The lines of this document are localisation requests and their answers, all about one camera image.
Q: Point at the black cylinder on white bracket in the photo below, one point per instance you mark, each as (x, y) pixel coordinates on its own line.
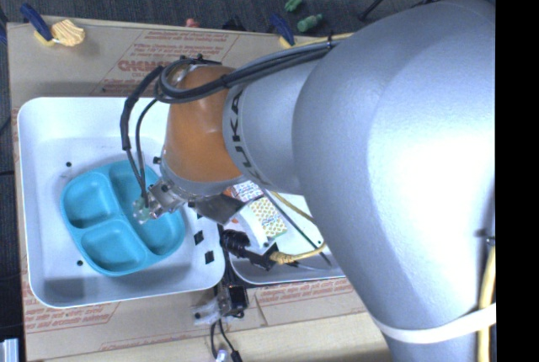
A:
(236, 242)

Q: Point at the white plastic tray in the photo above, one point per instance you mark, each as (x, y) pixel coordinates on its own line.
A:
(303, 263)
(54, 225)

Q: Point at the red toy food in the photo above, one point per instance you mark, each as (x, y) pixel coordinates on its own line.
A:
(192, 22)

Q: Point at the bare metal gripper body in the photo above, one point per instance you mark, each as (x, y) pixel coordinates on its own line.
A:
(165, 196)

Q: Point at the white packet with orange pattern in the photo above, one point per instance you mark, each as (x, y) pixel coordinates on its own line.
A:
(246, 190)

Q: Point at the green toy food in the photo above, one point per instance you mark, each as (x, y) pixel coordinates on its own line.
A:
(309, 22)
(292, 3)

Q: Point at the white carton with yellow dots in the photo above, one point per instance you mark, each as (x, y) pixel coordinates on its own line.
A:
(269, 219)

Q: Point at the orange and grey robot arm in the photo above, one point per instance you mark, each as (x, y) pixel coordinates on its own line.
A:
(379, 150)

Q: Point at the blue divided plate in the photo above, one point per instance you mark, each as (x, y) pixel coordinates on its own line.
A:
(101, 242)

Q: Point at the brown cardboard board, red print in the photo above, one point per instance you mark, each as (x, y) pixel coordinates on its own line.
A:
(105, 53)

